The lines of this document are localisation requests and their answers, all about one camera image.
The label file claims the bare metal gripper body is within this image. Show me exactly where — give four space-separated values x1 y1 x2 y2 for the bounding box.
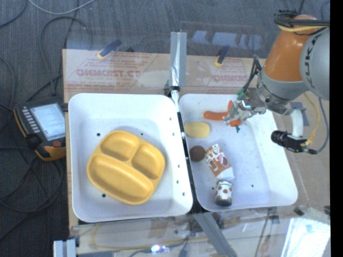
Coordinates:
239 87 285 116

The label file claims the orange carrot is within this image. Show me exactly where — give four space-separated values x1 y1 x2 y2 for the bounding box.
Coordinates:
227 100 242 133

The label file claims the orange sausage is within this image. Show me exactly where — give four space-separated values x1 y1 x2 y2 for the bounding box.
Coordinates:
203 110 229 122

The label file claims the yellow oval bread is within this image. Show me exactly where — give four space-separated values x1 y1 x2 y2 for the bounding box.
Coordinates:
183 120 211 139

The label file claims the white and orange carton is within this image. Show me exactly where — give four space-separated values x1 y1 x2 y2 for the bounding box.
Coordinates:
204 143 236 182

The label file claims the brown round biscuit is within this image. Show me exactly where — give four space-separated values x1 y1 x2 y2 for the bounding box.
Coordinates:
189 145 207 163

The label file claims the white plastic tray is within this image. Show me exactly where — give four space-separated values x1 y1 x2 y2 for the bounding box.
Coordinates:
178 93 299 213
68 93 194 223

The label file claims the small white can, orange print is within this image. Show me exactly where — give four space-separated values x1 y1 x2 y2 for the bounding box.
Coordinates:
214 179 234 208

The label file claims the brown cardboard board, red print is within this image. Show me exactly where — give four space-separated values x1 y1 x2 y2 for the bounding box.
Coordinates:
62 49 331 254

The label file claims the yellow divided plate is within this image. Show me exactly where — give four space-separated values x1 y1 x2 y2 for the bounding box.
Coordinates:
86 129 166 206

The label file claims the black cylinder on white bracket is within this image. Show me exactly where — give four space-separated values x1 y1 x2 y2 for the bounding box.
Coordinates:
270 108 309 154

